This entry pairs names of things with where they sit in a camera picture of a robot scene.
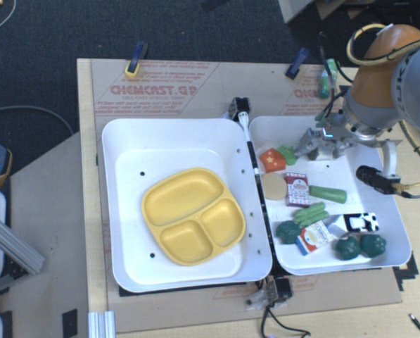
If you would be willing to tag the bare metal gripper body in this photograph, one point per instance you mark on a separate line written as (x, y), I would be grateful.
(340, 132)

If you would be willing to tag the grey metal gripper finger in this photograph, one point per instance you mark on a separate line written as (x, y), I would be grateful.
(324, 153)
(310, 141)

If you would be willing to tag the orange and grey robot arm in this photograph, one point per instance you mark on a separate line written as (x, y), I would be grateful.
(378, 83)

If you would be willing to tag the light green leafy vegetable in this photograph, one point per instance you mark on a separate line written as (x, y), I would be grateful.
(289, 155)

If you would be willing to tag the green cucumber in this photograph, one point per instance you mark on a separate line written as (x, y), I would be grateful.
(327, 193)

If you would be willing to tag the red carton with yellow stars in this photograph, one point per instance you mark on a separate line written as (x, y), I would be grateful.
(272, 160)

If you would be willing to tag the red and white carton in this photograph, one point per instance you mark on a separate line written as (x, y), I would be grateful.
(297, 190)

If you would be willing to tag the green bottle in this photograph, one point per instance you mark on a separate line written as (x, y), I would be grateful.
(326, 81)

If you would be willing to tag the beige round biscuit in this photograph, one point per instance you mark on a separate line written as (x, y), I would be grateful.
(274, 186)

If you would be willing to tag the thin black and white rod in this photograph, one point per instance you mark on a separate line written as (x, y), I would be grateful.
(252, 153)

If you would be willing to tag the green pea pods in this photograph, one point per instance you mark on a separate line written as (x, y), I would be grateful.
(311, 215)

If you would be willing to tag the black and white milk carton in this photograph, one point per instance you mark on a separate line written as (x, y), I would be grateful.
(359, 223)

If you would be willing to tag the white blue and orange carton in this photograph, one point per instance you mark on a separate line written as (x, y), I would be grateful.
(315, 238)

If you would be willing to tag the green broccoli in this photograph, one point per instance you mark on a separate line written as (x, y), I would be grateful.
(287, 231)
(348, 248)
(373, 245)

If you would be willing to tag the white plastic tray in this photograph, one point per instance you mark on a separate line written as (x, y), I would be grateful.
(382, 231)
(132, 146)

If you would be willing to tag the yellow divided plate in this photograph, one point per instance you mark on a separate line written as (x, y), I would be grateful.
(185, 195)

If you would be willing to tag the brown cardboard board red print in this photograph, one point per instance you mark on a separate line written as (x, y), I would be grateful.
(181, 86)

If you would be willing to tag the black cylinder on white bracket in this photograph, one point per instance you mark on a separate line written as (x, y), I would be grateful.
(373, 177)

